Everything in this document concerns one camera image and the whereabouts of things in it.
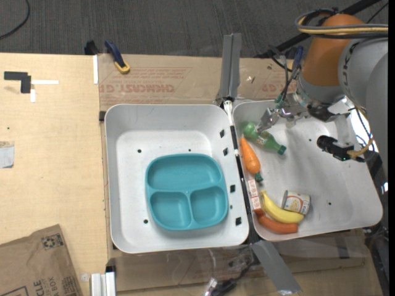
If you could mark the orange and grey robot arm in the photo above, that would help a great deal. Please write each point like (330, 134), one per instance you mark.
(330, 57)

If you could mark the yellow banana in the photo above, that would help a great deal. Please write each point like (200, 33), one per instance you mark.
(277, 212)

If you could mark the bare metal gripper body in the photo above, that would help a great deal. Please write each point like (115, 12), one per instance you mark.
(321, 112)

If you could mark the blue divided plate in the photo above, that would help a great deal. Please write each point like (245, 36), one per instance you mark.
(185, 177)

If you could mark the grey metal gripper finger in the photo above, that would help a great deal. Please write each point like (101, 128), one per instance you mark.
(291, 119)
(268, 119)

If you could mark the orange sausage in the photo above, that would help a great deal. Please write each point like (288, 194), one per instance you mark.
(277, 227)

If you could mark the white plastic tray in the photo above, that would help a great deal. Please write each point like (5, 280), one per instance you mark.
(333, 180)
(129, 171)

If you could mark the small white and orange carton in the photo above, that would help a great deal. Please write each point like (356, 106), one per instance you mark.
(252, 188)
(256, 203)

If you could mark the brown cardboard board red print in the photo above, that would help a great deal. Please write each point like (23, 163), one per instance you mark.
(172, 82)

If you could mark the small white can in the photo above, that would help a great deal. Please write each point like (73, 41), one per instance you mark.
(296, 203)

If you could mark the green plastic bottle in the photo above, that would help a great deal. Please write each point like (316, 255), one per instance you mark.
(265, 139)

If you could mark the orange carrot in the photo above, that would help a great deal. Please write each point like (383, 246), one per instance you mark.
(250, 157)

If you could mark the brown cardboard box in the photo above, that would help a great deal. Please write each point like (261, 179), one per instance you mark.
(31, 264)

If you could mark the black cylinder on white bracket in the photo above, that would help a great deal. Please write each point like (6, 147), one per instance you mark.
(331, 145)

